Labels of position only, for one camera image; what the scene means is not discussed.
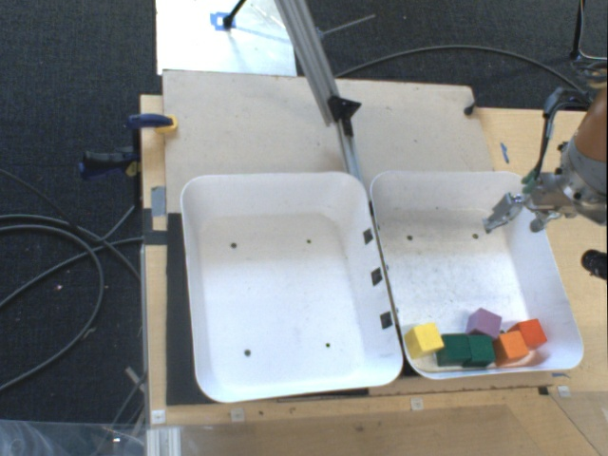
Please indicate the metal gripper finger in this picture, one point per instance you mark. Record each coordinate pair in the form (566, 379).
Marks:
(501, 212)
(542, 220)

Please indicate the pale flat board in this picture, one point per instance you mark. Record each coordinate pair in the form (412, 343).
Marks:
(256, 126)

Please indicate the orange cube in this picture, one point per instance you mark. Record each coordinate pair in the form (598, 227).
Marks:
(510, 347)

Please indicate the green cube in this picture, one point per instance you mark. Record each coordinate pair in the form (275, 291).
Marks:
(451, 349)
(480, 350)

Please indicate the white plastic tray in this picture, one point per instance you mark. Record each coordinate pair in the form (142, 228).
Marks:
(280, 292)
(451, 264)

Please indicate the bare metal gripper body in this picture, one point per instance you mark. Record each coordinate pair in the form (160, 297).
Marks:
(565, 197)

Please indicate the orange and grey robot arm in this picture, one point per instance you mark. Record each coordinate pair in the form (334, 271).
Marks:
(594, 136)

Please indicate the thin black and white rod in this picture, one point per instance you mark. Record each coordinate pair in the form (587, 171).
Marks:
(383, 264)

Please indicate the red cube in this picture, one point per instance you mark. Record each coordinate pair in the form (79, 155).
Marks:
(533, 331)

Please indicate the yellow cube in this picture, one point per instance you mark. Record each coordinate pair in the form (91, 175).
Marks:
(423, 340)

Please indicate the purple cube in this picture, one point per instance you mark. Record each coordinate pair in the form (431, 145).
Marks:
(483, 322)

